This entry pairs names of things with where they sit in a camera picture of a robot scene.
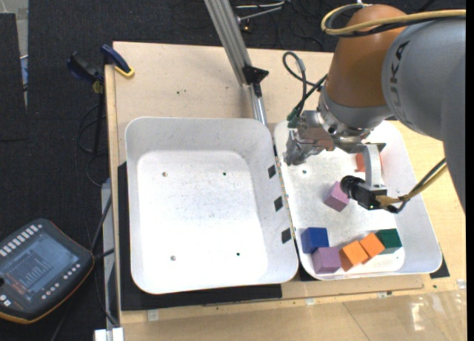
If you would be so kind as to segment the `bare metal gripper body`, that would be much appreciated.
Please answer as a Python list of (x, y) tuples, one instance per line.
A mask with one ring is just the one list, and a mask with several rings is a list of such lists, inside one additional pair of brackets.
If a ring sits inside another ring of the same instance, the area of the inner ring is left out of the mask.
[(297, 122), (298, 140), (316, 148), (347, 153), (357, 153), (363, 141), (370, 135), (369, 128), (358, 128), (344, 124), (329, 112), (305, 110)]

